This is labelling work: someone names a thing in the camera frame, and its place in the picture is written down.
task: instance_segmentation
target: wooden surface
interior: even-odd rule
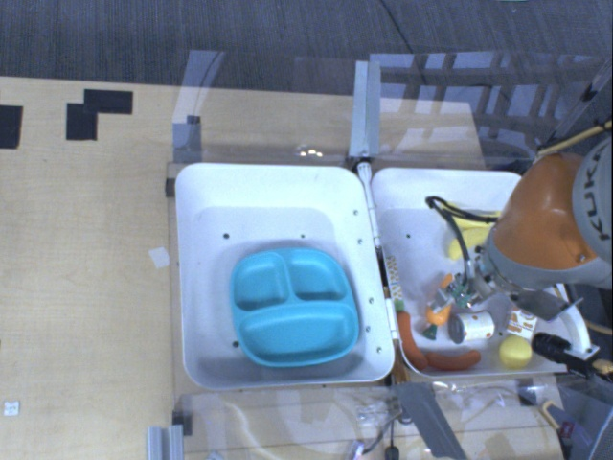
[[[66,104],[82,103],[84,88],[132,91],[133,114],[101,114],[96,142],[66,141]],[[228,90],[203,98],[162,86],[0,78],[0,104],[24,107],[19,148],[0,149],[0,401],[21,406],[18,416],[0,416],[0,457],[142,459],[147,427],[168,426],[173,409],[169,270],[148,254],[170,249],[164,183],[173,116],[195,104],[215,155],[303,148],[306,129],[320,150],[338,155],[348,144],[352,99]],[[398,116],[388,120],[406,129]],[[411,140],[412,148],[433,149],[426,140]],[[474,135],[456,147],[481,162]],[[359,389],[352,394],[360,397]],[[203,421],[233,441],[205,445],[192,460],[212,449],[224,459],[342,458],[351,438],[375,433],[356,426],[343,396],[311,401],[312,410],[209,397],[221,406]],[[332,404],[345,411],[344,422]],[[485,458],[484,441],[495,446],[514,434],[534,444],[518,442],[513,451],[556,458],[555,434],[533,408],[513,409],[522,422],[514,432],[500,420],[483,436],[487,417],[500,417],[487,410],[485,420],[459,429],[463,446],[477,445],[475,456]],[[462,423],[461,407],[449,414]],[[280,435],[279,421],[302,430],[306,445],[292,446],[294,433]],[[427,457],[414,429],[398,437],[407,458]],[[486,450],[491,458],[509,451]]]

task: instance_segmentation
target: toy sausage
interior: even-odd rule
[[[411,364],[415,366],[415,368],[420,371],[425,369],[428,366],[428,361],[413,339],[413,332],[411,331],[411,315],[409,315],[406,311],[399,311],[396,317],[404,355],[411,362]]]
[[[445,372],[459,372],[476,365],[481,361],[481,353],[471,349],[458,356],[446,356],[439,353],[426,353],[425,358],[432,368]]]

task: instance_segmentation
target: blue divided plate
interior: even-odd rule
[[[238,341],[258,364],[321,364],[357,341],[352,288],[325,252],[287,248],[248,256],[234,268],[230,291]]]

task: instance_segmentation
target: white sticker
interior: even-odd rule
[[[4,402],[4,415],[5,416],[18,416],[19,415],[19,401]]]
[[[170,256],[166,248],[157,247],[149,250],[149,256],[158,269],[170,265]]]

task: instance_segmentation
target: white can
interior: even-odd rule
[[[489,339],[493,336],[496,326],[488,311],[475,313],[458,313],[449,319],[449,337],[456,344],[475,339]]]

